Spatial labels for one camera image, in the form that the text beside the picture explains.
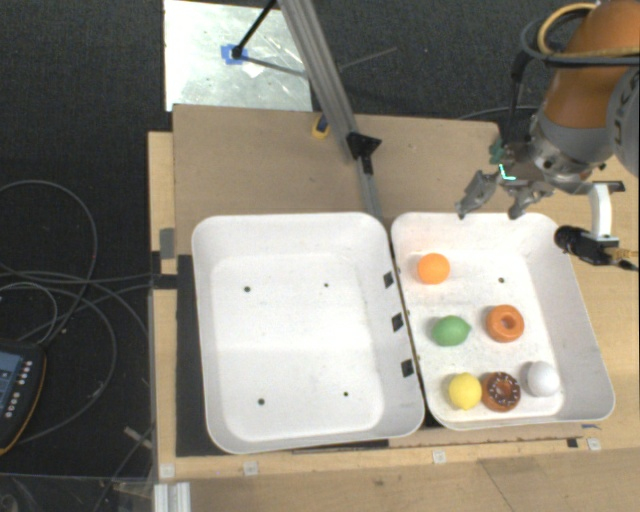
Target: device screen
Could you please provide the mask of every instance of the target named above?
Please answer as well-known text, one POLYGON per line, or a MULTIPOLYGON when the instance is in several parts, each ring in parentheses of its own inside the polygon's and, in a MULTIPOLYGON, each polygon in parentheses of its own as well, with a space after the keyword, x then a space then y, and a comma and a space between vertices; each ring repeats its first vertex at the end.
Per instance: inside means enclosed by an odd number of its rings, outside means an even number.
POLYGON ((7 404, 20 363, 22 363, 20 356, 0 352, 0 412, 7 404))

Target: white tray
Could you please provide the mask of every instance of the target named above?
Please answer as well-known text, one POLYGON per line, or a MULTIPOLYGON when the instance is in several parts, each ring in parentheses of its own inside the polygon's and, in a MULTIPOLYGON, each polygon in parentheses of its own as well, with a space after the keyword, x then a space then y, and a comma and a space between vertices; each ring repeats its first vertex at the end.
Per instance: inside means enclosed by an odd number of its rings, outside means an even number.
POLYGON ((212 217, 192 248, 206 422, 223 450, 386 439, 420 426, 389 241, 373 217, 212 217))
POLYGON ((569 256, 553 242, 557 226, 528 213, 511 221, 505 214, 408 213, 398 217, 391 238, 427 404, 444 426, 478 429, 531 423, 598 420, 614 407, 614 394, 569 256), (422 284, 416 265, 424 254, 449 259, 451 274, 439 285, 422 284), (512 343, 497 343, 485 331, 491 306, 511 304, 525 319, 525 332, 512 343), (439 318, 458 315, 472 326, 467 340, 441 347, 430 338, 439 318), (561 391, 548 398, 527 392, 528 363, 546 361, 558 371, 561 391), (504 371, 520 382, 518 406, 493 412, 482 403, 464 411, 449 400, 451 378, 469 372, 504 371))

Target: wooden table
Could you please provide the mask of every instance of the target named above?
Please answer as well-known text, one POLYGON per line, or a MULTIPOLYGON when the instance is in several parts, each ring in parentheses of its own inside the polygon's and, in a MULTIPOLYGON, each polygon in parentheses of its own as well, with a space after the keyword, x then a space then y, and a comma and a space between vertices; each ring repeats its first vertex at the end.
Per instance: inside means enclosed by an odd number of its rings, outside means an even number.
MULTIPOLYGON (((152 250, 163 274, 190 253, 193 227, 219 214, 362 210, 352 162, 332 139, 311 137, 314 114, 178 106, 173 133, 149 135, 152 250)), ((407 211, 453 212, 476 169, 487 168, 495 125, 357 116, 383 140, 374 155, 387 227, 407 211)), ((613 233, 638 246, 638 180, 612 159, 603 180, 613 233)), ((482 211, 506 211, 498 190, 482 211)), ((558 192, 530 208, 558 225, 589 227, 585 197, 558 192)), ((591 425, 474 432, 422 429, 379 450, 177 457, 176 291, 154 290, 152 367, 161 481, 192 481, 194 510, 632 510, 640 501, 638 277, 574 262, 616 393, 591 425), (569 447, 567 440, 575 447, 569 447), (593 450, 599 443, 601 450, 593 450), (438 464, 439 457, 445 464, 438 464), (247 466, 258 477, 245 476, 247 466)))

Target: yellow toy fruit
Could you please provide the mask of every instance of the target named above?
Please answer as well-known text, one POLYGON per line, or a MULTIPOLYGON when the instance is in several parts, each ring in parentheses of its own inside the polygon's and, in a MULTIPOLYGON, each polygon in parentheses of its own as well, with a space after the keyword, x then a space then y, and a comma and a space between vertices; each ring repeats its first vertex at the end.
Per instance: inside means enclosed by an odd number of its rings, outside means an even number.
POLYGON ((449 260, 437 252, 426 254, 418 261, 418 277, 425 284, 442 283, 450 271, 449 260))
POLYGON ((449 384, 449 398, 460 409, 471 409, 482 399, 482 384, 470 373, 460 373, 449 384))

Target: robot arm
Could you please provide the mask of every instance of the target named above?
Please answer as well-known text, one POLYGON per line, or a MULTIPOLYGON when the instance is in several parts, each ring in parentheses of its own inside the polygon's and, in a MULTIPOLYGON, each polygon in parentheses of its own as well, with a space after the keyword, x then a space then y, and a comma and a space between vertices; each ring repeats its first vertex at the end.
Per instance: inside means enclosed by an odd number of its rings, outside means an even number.
POLYGON ((460 218, 486 203, 497 186, 514 198, 509 217, 556 189, 588 195, 592 230, 561 228, 556 243, 591 264, 616 263, 618 240, 611 236, 609 193, 624 191, 621 182, 588 181, 596 168, 614 153, 638 176, 638 98, 640 3, 612 0, 599 6, 572 4, 549 17, 538 30, 537 50, 531 50, 523 32, 523 52, 514 62, 514 103, 524 67, 532 58, 558 66, 544 101, 532 118, 522 142, 508 140, 492 150, 493 174, 478 171, 456 203, 460 218), (588 12, 562 53, 554 54, 546 31, 559 19, 588 12))

